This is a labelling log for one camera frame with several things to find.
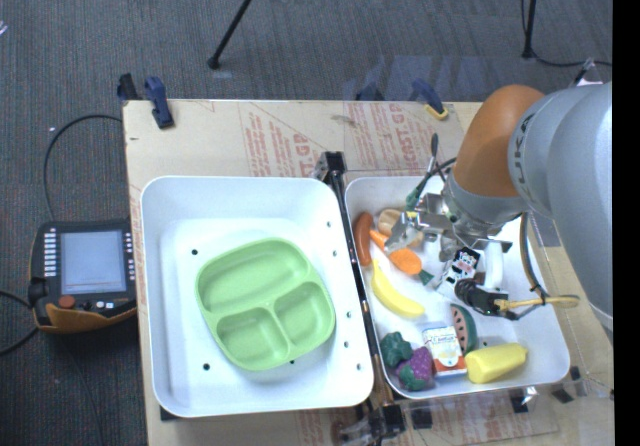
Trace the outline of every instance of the white plastic tray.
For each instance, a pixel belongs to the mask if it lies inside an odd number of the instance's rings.
[[[420,181],[420,177],[361,177],[353,180],[346,188],[345,200],[351,224],[363,211],[368,211],[374,220],[385,208],[403,209],[405,198]],[[429,180],[425,190],[439,193],[442,181],[435,177]],[[510,300],[527,300],[535,296],[529,291],[524,274],[518,245],[520,220],[507,224],[498,239],[513,242],[504,255],[504,279],[502,290],[507,291]],[[444,264],[438,259],[440,241],[423,242],[419,251],[423,268],[432,274],[442,273]],[[373,294],[370,280],[372,267],[361,268],[367,291],[367,299],[374,321],[377,341],[385,334],[399,331],[414,348],[422,346],[422,330],[427,323],[444,322],[453,325],[450,304],[439,292],[427,289],[417,278],[410,278],[395,268],[386,255],[371,242],[371,252],[389,280],[401,293],[420,302],[425,308],[424,317],[417,320],[402,318],[385,308]],[[539,274],[535,257],[531,254],[536,273]],[[516,308],[519,313],[525,307]],[[389,384],[401,395],[410,399],[454,396],[480,391],[524,387],[554,383],[562,379],[569,370],[569,351],[562,335],[558,319],[552,305],[541,306],[517,321],[497,316],[484,316],[470,309],[478,329],[479,347],[500,343],[518,342],[528,349],[526,363],[508,375],[487,384],[474,384],[466,375],[436,378],[436,386],[423,391],[407,391],[400,386],[398,377],[391,369],[384,368]]]
[[[179,417],[345,407],[365,400],[373,368],[338,201],[311,178],[178,177],[141,197],[153,389]],[[331,296],[336,326],[292,363],[243,370],[220,350],[195,297],[200,267],[252,240],[294,242]]]

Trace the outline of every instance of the gray floor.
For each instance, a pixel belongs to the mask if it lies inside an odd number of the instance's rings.
[[[50,215],[49,143],[85,114],[120,115],[119,77],[162,79],[170,98],[407,99],[430,82],[444,101],[482,101],[523,83],[567,87],[588,58],[612,78],[613,0],[0,0],[0,289],[26,297],[31,242]],[[55,218],[126,217],[117,121],[69,128],[51,153]],[[0,296],[0,349],[32,327]],[[0,356],[0,444],[146,444],[137,323],[75,336],[38,333]],[[92,405],[97,408],[97,420]]]

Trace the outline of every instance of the table top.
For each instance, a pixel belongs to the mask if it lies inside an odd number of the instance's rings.
[[[438,160],[455,157],[480,103],[445,103],[436,119],[416,102],[169,100],[175,126],[159,129],[149,101],[123,107],[132,232],[138,274],[137,298],[149,444],[333,444],[342,426],[354,423],[352,408],[161,419],[151,378],[140,197],[165,175],[308,177],[321,153],[344,154],[349,174],[423,175],[430,139],[438,133]],[[547,289],[577,294],[585,304],[558,309],[571,356],[568,376],[553,388],[526,388],[528,412],[502,411],[508,395],[484,395],[474,409],[452,399],[432,409],[430,428],[407,431],[384,444],[614,444],[613,346],[588,305],[561,246],[540,246],[536,225],[530,241]],[[487,398],[493,415],[486,411]]]

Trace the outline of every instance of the button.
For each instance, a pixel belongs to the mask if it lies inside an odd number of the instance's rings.
[[[72,295],[62,295],[58,299],[58,305],[62,309],[73,309],[73,306],[76,305],[76,299]]]

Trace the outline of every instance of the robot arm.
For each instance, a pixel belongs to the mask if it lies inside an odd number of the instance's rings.
[[[509,85],[483,103],[443,190],[459,237],[533,209],[551,218],[600,321],[613,330],[612,87],[547,96]]]

